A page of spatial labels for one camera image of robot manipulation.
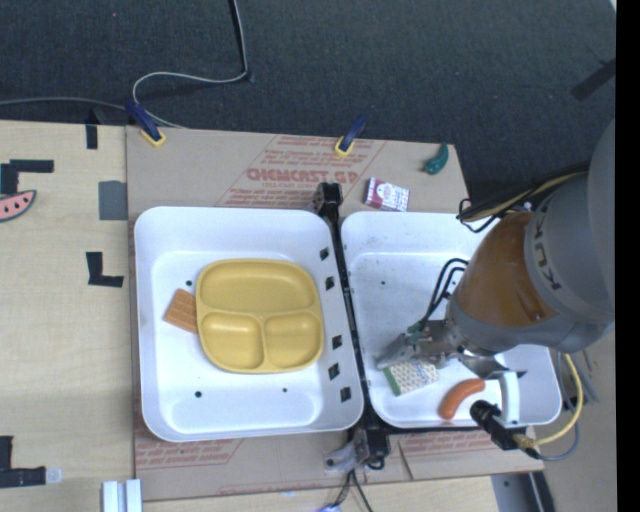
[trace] white tray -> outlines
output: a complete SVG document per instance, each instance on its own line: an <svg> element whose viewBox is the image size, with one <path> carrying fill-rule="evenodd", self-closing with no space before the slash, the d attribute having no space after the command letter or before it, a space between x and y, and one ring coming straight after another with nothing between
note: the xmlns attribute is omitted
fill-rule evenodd
<svg viewBox="0 0 640 512"><path fill-rule="evenodd" d="M344 430L358 421L364 399L331 234L322 219L292 210L159 207L139 217L134 239L142 412L158 437L309 433ZM287 373L226 372L209 362L197 335L162 320L176 289L194 293L201 269L228 258L286 260L311 274L325 323L317 362ZM327 278L334 283L330 289Z"/></svg>
<svg viewBox="0 0 640 512"><path fill-rule="evenodd" d="M501 403L497 381L467 398L452 421L437 409L445 393L458 382L476 377L457 361L440 371L440 379L420 390L395 396L374 357L425 313L438 274L454 257L469 259L485 232L474 234L455 215L437 213L359 212L342 225L354 316L363 353L372 406L380 417L399 428L476 426L469 415L478 399ZM433 319L444 317L446 301ZM498 361L512 370L526 370L518 380L520 418L528 425L553 421L560 412L560 393L549 351L520 346Z"/></svg>

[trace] yellow cable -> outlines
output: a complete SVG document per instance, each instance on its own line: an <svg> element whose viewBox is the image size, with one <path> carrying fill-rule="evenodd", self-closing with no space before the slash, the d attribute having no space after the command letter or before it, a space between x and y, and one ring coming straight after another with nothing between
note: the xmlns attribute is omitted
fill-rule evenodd
<svg viewBox="0 0 640 512"><path fill-rule="evenodd" d="M580 413L582 412L582 405L584 404L584 393L582 391L582 382L580 381L580 376L578 375L578 370L576 370L576 367L573 364L573 360L571 359L571 356L569 354L564 354L564 358L565 358L565 360L567 362L567 365L569 366L569 370L571 370L571 376L573 377L573 380L575 381L576 391L577 391L577 394L578 394L576 408L573 411L573 416L571 417L571 420L569 420L569 423L567 423L558 432L556 432L555 434L552 434L550 436L543 437L541 439L531 439L530 437L527 437L525 435L514 436L514 439L518 442L520 447L523 448L523 449L525 449L525 448L533 448L535 446L548 444L548 443L551 443L551 442L561 438L567 432L569 432L569 430L571 430L571 428L575 425L576 421L578 421L578 418L580 417Z"/></svg>

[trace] white cable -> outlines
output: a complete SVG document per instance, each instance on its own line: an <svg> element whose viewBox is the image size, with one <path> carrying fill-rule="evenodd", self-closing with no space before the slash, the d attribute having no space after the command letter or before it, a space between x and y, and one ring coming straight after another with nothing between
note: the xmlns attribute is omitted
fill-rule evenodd
<svg viewBox="0 0 640 512"><path fill-rule="evenodd" d="M136 80L136 82L133 84L133 89L132 89L132 96L133 96L133 100L136 103L140 103L140 101L138 100L138 87L140 86L140 84L142 84L142 82L144 82L145 80L148 80L149 78L153 78L156 76L167 76L167 77L171 77L171 78L181 78L184 80L192 80L195 82L202 82L202 83L206 83L206 84L212 84L212 85L225 85L225 84L232 84L232 83L236 83L239 82L240 80L245 79L248 74L249 74L249 66L247 64L247 52L246 52L246 48L245 48L245 42L244 42L244 30L242 29L242 19L240 17L240 11L238 10L238 3L236 0L232 0L233 1L233 10L234 10L234 14L235 14L235 19L237 21L237 25L238 25L238 32L240 35L240 51L242 54L242 72L233 77L233 78L226 78L226 79L213 79L213 78L204 78L204 77L200 77L200 76L194 76L194 75L188 75L185 73L175 73L172 71L154 71L153 73L149 73L147 75L144 75L141 78L138 78L138 80ZM149 114L149 116L154 119L155 121L162 123L164 126L171 126L174 128L185 128L184 126L181 126L179 124L175 124L172 123L170 121L167 121L166 119L163 119L159 116L157 116L156 114L153 114L152 112L150 112L149 110L146 109L145 107L145 111L147 112L147 114Z"/></svg>

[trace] light wood surface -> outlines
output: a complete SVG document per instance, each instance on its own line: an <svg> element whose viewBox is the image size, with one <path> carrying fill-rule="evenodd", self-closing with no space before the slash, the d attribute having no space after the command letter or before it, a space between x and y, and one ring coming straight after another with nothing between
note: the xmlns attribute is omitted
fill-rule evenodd
<svg viewBox="0 0 640 512"><path fill-rule="evenodd" d="M99 510L106 480L134 476L126 221L101 221L98 183L126 180L124 128L0 121L0 162L55 161L20 174L26 214L0 224L0 434L14 467L59 467L61 483L0 489L0 510ZM89 286L87 251L122 288ZM376 511L495 511L488 477L369 485ZM317 510L336 490L145 504L145 510ZM343 510L364 510L355 490Z"/></svg>

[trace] teal object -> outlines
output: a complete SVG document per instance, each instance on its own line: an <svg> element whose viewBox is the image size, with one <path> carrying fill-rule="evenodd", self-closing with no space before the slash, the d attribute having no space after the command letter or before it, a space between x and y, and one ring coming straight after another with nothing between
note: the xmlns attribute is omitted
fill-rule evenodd
<svg viewBox="0 0 640 512"><path fill-rule="evenodd" d="M427 174L438 174L447 164L447 160L449 160L449 148L446 144L441 144L438 154L427 160L422 170Z"/></svg>

